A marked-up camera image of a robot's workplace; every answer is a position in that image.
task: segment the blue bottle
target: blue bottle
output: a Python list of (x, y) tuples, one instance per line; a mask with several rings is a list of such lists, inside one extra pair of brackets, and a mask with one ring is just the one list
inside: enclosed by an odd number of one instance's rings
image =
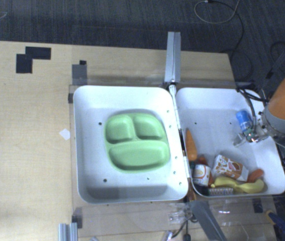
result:
[(242, 132), (245, 132), (247, 131), (247, 129), (252, 127), (252, 120), (246, 110), (241, 110), (236, 113), (236, 118), (238, 120), (238, 124)]

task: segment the white cable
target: white cable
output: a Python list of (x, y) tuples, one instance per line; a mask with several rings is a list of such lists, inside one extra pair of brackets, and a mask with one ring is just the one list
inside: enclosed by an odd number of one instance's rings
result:
[(209, 23), (209, 24), (222, 24), (222, 23), (229, 22), (231, 19), (234, 18), (234, 16), (235, 16), (235, 14), (236, 14), (236, 11), (237, 11), (237, 8), (238, 8), (240, 2), (241, 2), (241, 0), (238, 0), (238, 1), (237, 1), (237, 4), (236, 4), (236, 7), (235, 7), (235, 9), (234, 9), (234, 12), (233, 12), (232, 16), (229, 17), (227, 20), (222, 21), (222, 22), (209, 22), (209, 21), (204, 20), (202, 17), (200, 17), (200, 16), (197, 14), (197, 11), (196, 11), (197, 6), (198, 6), (199, 4), (201, 4), (201, 3), (208, 3), (208, 0), (198, 2), (198, 3), (195, 5), (195, 7), (194, 7), (194, 13), (195, 13), (196, 16), (197, 16), (201, 21), (203, 21), (203, 22), (206, 22), (206, 23)]

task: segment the white can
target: white can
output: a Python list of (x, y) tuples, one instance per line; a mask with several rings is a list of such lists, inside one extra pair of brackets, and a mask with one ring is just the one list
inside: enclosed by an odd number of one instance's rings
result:
[(196, 164), (193, 174), (193, 183), (196, 185), (207, 187), (210, 173), (211, 168), (207, 165)]

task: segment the metal bracket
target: metal bracket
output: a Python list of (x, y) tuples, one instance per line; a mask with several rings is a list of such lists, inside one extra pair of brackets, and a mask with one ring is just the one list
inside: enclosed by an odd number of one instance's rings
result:
[(59, 241), (77, 241), (77, 223), (69, 225), (61, 223), (58, 226), (58, 240)]
[(180, 32), (168, 32), (167, 57), (164, 82), (167, 85), (180, 82)]

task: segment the black floor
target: black floor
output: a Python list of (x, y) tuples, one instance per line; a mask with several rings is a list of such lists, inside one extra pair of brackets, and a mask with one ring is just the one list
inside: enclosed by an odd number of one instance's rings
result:
[[(231, 21), (215, 25), (194, 14), (200, 1), (0, 0), (0, 11), (8, 12), (1, 39), (166, 49), (167, 32), (180, 31), (183, 50), (227, 52), (235, 79), (261, 88), (285, 50), (285, 0), (241, 0)], [(215, 1), (234, 8), (238, 0)], [(223, 21), (233, 10), (201, 3), (197, 12), (208, 21)], [(284, 76), (285, 61), (265, 89), (275, 89)]]

